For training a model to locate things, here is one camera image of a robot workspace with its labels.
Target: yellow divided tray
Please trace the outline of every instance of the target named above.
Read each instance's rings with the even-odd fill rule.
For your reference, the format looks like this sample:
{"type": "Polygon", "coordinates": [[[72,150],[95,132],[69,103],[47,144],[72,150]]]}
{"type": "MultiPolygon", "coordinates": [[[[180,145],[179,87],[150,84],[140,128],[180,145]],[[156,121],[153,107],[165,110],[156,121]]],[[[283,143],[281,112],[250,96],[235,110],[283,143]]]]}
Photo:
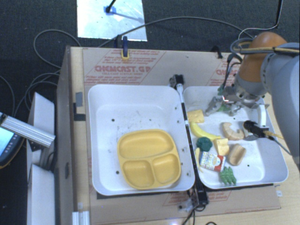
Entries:
{"type": "Polygon", "coordinates": [[[181,166],[172,137],[163,130],[140,130],[118,141],[118,157],[126,182],[139,190],[174,183],[181,166]]]}

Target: plastic toy food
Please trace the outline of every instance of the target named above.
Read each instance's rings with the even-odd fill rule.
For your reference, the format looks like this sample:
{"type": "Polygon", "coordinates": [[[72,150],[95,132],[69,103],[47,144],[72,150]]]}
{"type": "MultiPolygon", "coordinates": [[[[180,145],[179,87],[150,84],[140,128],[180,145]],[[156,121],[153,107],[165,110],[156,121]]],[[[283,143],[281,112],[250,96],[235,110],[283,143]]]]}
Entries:
{"type": "Polygon", "coordinates": [[[221,172],[224,168],[225,159],[225,157],[220,155],[202,152],[200,166],[216,172],[221,172]]]}
{"type": "Polygon", "coordinates": [[[198,138],[196,145],[201,151],[208,152],[212,147],[212,142],[207,137],[200,137],[198,138]]]}
{"type": "Polygon", "coordinates": [[[216,139],[214,140],[214,145],[217,150],[218,155],[226,156],[229,153],[228,139],[216,139]]]}
{"type": "Polygon", "coordinates": [[[234,166],[240,165],[245,154],[246,149],[237,143],[231,148],[230,153],[228,155],[228,160],[234,166]]]}
{"type": "Polygon", "coordinates": [[[187,113],[187,119],[189,122],[204,123],[204,115],[201,109],[190,111],[187,113]]]}
{"type": "Polygon", "coordinates": [[[225,185],[229,184],[234,184],[236,185],[236,178],[234,177],[233,170],[231,167],[225,167],[222,172],[220,172],[220,177],[222,182],[225,183],[225,185]]]}
{"type": "Polygon", "coordinates": [[[196,163],[197,163],[197,167],[198,169],[203,172],[200,168],[200,164],[199,164],[199,156],[200,156],[200,148],[196,148],[195,150],[195,158],[196,158],[196,163]]]}
{"type": "Polygon", "coordinates": [[[228,140],[233,140],[233,141],[244,139],[244,137],[245,137],[244,132],[241,129],[239,129],[238,132],[234,132],[230,128],[231,125],[232,124],[230,122],[223,123],[222,128],[223,128],[225,137],[227,137],[228,140]]]}
{"type": "Polygon", "coordinates": [[[210,134],[210,133],[207,133],[205,131],[203,131],[197,123],[195,122],[191,122],[190,123],[190,128],[191,128],[191,131],[192,133],[196,136],[196,137],[207,137],[209,138],[211,141],[215,140],[215,139],[218,139],[218,138],[221,138],[221,136],[216,136],[216,135],[213,135],[213,134],[210,134]]]}

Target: black carpet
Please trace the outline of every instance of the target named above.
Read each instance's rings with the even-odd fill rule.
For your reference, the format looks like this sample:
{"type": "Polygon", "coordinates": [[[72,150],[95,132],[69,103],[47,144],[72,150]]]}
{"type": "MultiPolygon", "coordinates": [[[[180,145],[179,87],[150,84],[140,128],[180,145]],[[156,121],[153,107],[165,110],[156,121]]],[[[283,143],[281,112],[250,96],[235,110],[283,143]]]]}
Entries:
{"type": "MultiPolygon", "coordinates": [[[[275,24],[278,0],[142,0],[146,22],[171,16],[201,16],[232,23],[242,29],[269,28],[275,24]]],[[[64,30],[77,35],[76,0],[0,0],[0,75],[12,86],[16,103],[23,98],[32,80],[55,68],[41,61],[33,50],[33,39],[46,29],[64,30]]],[[[279,27],[273,31],[289,42],[299,42],[300,0],[284,0],[279,27]]],[[[240,31],[217,22],[172,20],[147,27],[148,42],[129,42],[129,47],[159,50],[210,51],[217,45],[228,52],[240,31]]],[[[84,39],[83,46],[95,47],[101,39],[84,39]]],[[[66,45],[76,45],[59,33],[47,33],[37,41],[43,57],[61,65],[66,45]]],[[[55,87],[39,85],[35,89],[54,101],[55,87]]],[[[12,112],[12,97],[0,80],[0,112],[12,112]]],[[[20,106],[16,118],[26,121],[29,112],[20,106]]],[[[0,170],[0,224],[26,224],[27,181],[26,149],[0,170]]]]}

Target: wire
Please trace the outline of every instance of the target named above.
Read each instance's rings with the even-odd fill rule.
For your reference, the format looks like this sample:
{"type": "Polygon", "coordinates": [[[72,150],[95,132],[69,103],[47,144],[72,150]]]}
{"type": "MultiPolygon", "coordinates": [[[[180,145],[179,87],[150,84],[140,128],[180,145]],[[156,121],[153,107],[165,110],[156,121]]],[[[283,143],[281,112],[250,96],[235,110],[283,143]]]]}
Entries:
{"type": "MultiPolygon", "coordinates": [[[[152,24],[155,24],[155,23],[159,23],[159,22],[163,22],[163,21],[168,21],[168,20],[174,20],[174,19],[197,19],[197,20],[205,20],[205,21],[211,21],[211,22],[217,22],[217,23],[222,23],[222,24],[225,24],[225,25],[228,25],[230,27],[233,27],[237,30],[240,30],[240,31],[243,31],[241,28],[231,24],[231,23],[228,23],[228,22],[224,22],[224,21],[221,21],[221,20],[217,20],[217,19],[212,19],[212,18],[206,18],[206,17],[193,17],[193,16],[178,16],[178,17],[167,17],[167,18],[163,18],[163,19],[158,19],[158,20],[155,20],[155,21],[152,21],[152,22],[148,22],[148,23],[145,23],[141,26],[138,26],[136,28],[133,28],[131,30],[128,30],[126,32],[123,32],[121,34],[119,34],[119,36],[123,36],[125,34],[128,34],[130,32],[133,32],[135,30],[138,30],[140,28],[143,28],[143,27],[146,27],[146,26],[149,26],[149,25],[152,25],[152,24]]],[[[247,34],[250,38],[253,38],[250,34],[244,32],[245,34],[247,34]]],[[[112,42],[114,39],[116,39],[117,36],[115,36],[114,38],[112,39],[109,39],[108,41],[104,42],[103,44],[99,45],[98,47],[103,47],[105,46],[106,44],[112,42]]]]}
{"type": "Polygon", "coordinates": [[[240,54],[255,54],[255,53],[299,53],[300,51],[292,48],[282,47],[256,47],[256,48],[243,48],[243,45],[249,45],[252,40],[249,38],[241,38],[234,41],[230,45],[232,53],[240,54]]]}
{"type": "Polygon", "coordinates": [[[192,216],[194,218],[194,220],[193,220],[193,225],[194,225],[195,224],[195,210],[194,209],[191,211],[191,213],[187,216],[187,218],[183,221],[183,223],[181,225],[185,225],[192,216]]]}
{"type": "Polygon", "coordinates": [[[50,156],[51,156],[51,155],[54,155],[54,153],[55,153],[55,150],[54,150],[53,152],[51,152],[51,153],[48,155],[47,162],[46,162],[46,166],[48,166],[48,163],[49,163],[49,161],[50,161],[50,156]]]}
{"type": "Polygon", "coordinates": [[[197,212],[202,212],[204,209],[206,208],[206,206],[204,205],[203,208],[201,210],[198,210],[198,207],[195,207],[191,213],[187,216],[187,218],[183,221],[182,225],[185,225],[188,220],[193,216],[193,225],[195,224],[195,211],[197,212]]]}
{"type": "Polygon", "coordinates": [[[260,31],[267,31],[267,30],[271,30],[271,29],[274,29],[278,26],[278,24],[274,25],[273,27],[271,28],[246,28],[244,29],[242,32],[240,32],[239,36],[238,36],[238,39],[240,38],[240,36],[245,33],[245,31],[248,31],[248,30],[260,30],[260,31]]]}
{"type": "Polygon", "coordinates": [[[27,92],[32,88],[32,86],[36,86],[37,84],[41,84],[41,83],[47,83],[47,84],[50,84],[50,85],[53,85],[53,86],[57,86],[56,83],[49,82],[49,81],[40,81],[40,82],[36,82],[36,83],[32,84],[32,85],[26,90],[24,97],[20,100],[20,102],[19,102],[19,104],[18,104],[18,106],[17,106],[17,108],[16,108],[16,110],[15,110],[15,113],[14,113],[13,117],[16,116],[16,114],[17,114],[17,112],[18,112],[18,110],[19,110],[19,108],[20,108],[20,106],[21,106],[23,100],[26,98],[27,92]]]}
{"type": "MultiPolygon", "coordinates": [[[[44,74],[41,74],[41,75],[39,75],[39,76],[37,76],[36,78],[33,79],[33,81],[31,82],[30,86],[31,86],[38,78],[40,78],[40,77],[42,77],[42,76],[46,76],[46,75],[47,75],[47,77],[44,78],[44,79],[42,79],[41,82],[47,80],[48,78],[50,78],[50,77],[52,77],[52,76],[59,76],[59,74],[58,74],[59,72],[60,72],[60,70],[56,71],[55,73],[44,73],[44,74]]],[[[30,104],[32,103],[31,97],[30,97],[30,90],[29,90],[28,93],[25,94],[25,95],[26,95],[26,97],[25,97],[25,104],[26,104],[27,108],[30,109],[29,106],[27,105],[27,102],[26,102],[26,98],[27,98],[27,96],[28,96],[28,100],[29,100],[30,104]]]]}
{"type": "Polygon", "coordinates": [[[291,155],[288,149],[286,149],[280,142],[278,142],[274,137],[268,136],[268,138],[274,142],[276,142],[288,155],[291,155]]]}
{"type": "Polygon", "coordinates": [[[228,79],[228,77],[229,77],[229,74],[230,74],[230,72],[231,72],[231,69],[232,69],[232,67],[234,66],[234,65],[236,65],[236,64],[240,64],[240,62],[235,62],[235,63],[233,63],[230,67],[229,67],[229,63],[227,63],[227,69],[226,69],[226,74],[225,74],[225,79],[224,79],[224,82],[223,82],[223,88],[226,86],[226,82],[227,82],[227,79],[228,79]]]}
{"type": "Polygon", "coordinates": [[[12,108],[12,116],[13,116],[14,112],[15,112],[15,93],[14,93],[12,87],[10,86],[9,82],[2,76],[0,76],[0,78],[6,83],[6,85],[9,87],[9,90],[11,92],[11,96],[13,99],[13,108],[12,108]]]}
{"type": "Polygon", "coordinates": [[[284,139],[283,136],[278,135],[278,134],[275,134],[275,133],[273,133],[273,132],[271,132],[271,131],[268,131],[268,130],[263,131],[263,133],[266,134],[267,136],[275,136],[275,137],[279,137],[279,138],[281,138],[281,139],[284,139]]]}
{"type": "Polygon", "coordinates": [[[271,30],[271,29],[274,29],[278,26],[279,24],[279,19],[280,19],[280,16],[281,16],[281,10],[282,10],[282,5],[283,5],[283,0],[279,0],[279,11],[278,11],[278,14],[277,14],[277,21],[276,21],[276,24],[271,27],[271,28],[246,28],[244,29],[240,34],[239,34],[239,37],[238,39],[240,38],[240,36],[243,34],[243,33],[246,33],[245,31],[247,30],[263,30],[263,31],[266,31],[266,30],[271,30]]]}
{"type": "Polygon", "coordinates": [[[58,32],[58,33],[65,34],[65,35],[69,36],[70,38],[72,38],[72,39],[78,44],[78,46],[81,47],[81,44],[80,44],[80,42],[79,42],[74,36],[72,36],[71,34],[65,32],[65,31],[62,31],[62,30],[58,30],[58,29],[47,29],[47,30],[44,30],[44,31],[42,31],[42,32],[40,32],[39,34],[36,35],[36,37],[35,37],[34,40],[33,40],[33,49],[34,49],[34,52],[36,53],[36,55],[37,55],[41,60],[43,60],[45,63],[47,63],[47,64],[49,64],[49,65],[51,65],[51,66],[53,66],[53,67],[55,67],[55,68],[59,68],[59,69],[60,69],[60,66],[58,66],[58,65],[56,65],[56,64],[54,64],[54,63],[51,63],[51,62],[49,62],[48,60],[44,59],[44,58],[38,53],[38,51],[37,51],[37,48],[36,48],[36,42],[37,42],[38,37],[41,36],[41,35],[44,34],[44,33],[47,33],[47,32],[58,32]]]}

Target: toy banana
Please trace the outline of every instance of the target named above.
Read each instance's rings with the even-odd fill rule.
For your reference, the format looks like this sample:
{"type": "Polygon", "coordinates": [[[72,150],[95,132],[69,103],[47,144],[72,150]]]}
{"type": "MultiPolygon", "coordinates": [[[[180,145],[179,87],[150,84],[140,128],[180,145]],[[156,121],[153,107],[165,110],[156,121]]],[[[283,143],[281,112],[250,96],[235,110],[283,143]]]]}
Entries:
{"type": "Polygon", "coordinates": [[[192,133],[196,136],[196,137],[207,137],[209,138],[211,141],[215,140],[215,139],[220,139],[221,136],[216,136],[210,133],[207,133],[205,131],[203,131],[197,123],[195,122],[191,122],[190,123],[190,128],[192,133]]]}
{"type": "Polygon", "coordinates": [[[200,157],[200,148],[196,148],[195,150],[195,158],[196,158],[196,163],[197,163],[197,167],[199,169],[200,172],[203,172],[201,167],[200,167],[200,164],[199,164],[199,157],[200,157]]]}

